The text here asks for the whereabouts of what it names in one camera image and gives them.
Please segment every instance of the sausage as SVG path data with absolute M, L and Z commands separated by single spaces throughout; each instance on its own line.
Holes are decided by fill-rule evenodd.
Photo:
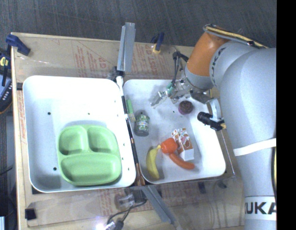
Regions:
M 192 170 L 195 168 L 194 163 L 192 162 L 186 162 L 184 160 L 182 160 L 180 157 L 178 157 L 178 155 L 176 155 L 175 153 L 170 153 L 169 154 L 169 158 L 176 163 L 178 166 L 186 169 L 186 170 Z

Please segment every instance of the multimeter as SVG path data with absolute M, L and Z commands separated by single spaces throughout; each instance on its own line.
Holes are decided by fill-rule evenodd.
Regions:
M 12 103 L 12 79 L 6 76 L 5 86 L 2 86 L 3 71 L 0 70 L 0 114 Z

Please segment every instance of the milk carton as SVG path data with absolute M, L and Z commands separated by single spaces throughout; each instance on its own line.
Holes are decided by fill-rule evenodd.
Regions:
M 176 141 L 178 145 L 177 152 L 179 156 L 184 160 L 193 160 L 194 159 L 194 148 L 190 141 L 190 137 L 187 133 L 186 128 L 175 129 L 171 132 L 172 138 Z

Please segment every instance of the floor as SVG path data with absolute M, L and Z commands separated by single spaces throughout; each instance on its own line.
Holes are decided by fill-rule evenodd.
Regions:
M 150 42 L 164 32 L 165 44 L 194 46 L 202 27 L 214 23 L 276 47 L 277 0 L 0 0 L 0 48 L 6 49 L 10 32 L 119 40 L 125 22 L 136 24 L 137 42 Z M 10 112 L 12 106 L 0 115 L 0 215 L 6 218 L 13 216 L 8 197 L 12 171 L 5 172 Z M 209 193 L 200 205 L 173 209 L 181 225 L 188 229 L 242 225 L 242 183 L 237 175 L 227 184 L 222 189 L 207 183 Z M 197 211 L 203 213 L 195 217 Z

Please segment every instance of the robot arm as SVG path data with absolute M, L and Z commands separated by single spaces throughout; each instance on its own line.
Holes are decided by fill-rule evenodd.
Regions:
M 276 49 L 214 25 L 204 30 L 184 69 L 184 92 L 177 81 L 173 93 L 180 97 L 187 92 L 213 104 L 216 100 L 203 98 L 204 92 L 219 90 L 222 117 L 244 185 L 245 229 L 275 230 Z M 198 119 L 223 123 L 214 112 L 199 113 Z

